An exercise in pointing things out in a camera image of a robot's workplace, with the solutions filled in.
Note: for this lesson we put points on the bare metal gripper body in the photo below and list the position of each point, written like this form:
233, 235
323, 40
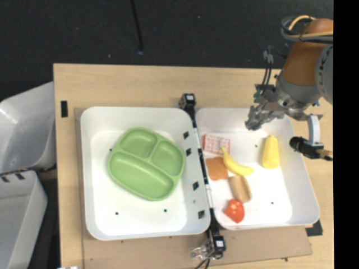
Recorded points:
276, 106

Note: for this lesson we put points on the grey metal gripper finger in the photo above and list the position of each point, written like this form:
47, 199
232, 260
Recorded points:
250, 120
263, 118

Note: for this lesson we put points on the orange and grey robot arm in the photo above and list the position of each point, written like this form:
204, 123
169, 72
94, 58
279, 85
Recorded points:
303, 60

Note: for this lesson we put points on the yellow bottle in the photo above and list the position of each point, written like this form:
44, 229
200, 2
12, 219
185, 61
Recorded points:
271, 153

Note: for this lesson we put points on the red and white packet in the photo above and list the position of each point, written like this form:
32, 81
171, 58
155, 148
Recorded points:
214, 142

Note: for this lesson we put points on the yellow banana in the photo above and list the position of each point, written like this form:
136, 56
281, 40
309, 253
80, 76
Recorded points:
235, 167

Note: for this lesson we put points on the orange bread slice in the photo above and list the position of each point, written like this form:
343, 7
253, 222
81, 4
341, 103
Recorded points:
216, 169

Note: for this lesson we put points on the thin black and white rod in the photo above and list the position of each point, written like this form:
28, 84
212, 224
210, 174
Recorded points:
199, 153

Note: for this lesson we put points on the tan hot dog bun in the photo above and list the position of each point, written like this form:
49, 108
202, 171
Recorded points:
240, 189

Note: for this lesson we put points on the white plastic tray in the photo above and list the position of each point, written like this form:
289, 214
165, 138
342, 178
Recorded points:
280, 189
140, 220

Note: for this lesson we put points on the green divided plate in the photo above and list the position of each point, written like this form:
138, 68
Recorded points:
140, 172

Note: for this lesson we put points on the black cylinder on white bracket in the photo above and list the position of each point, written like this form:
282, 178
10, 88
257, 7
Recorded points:
307, 146

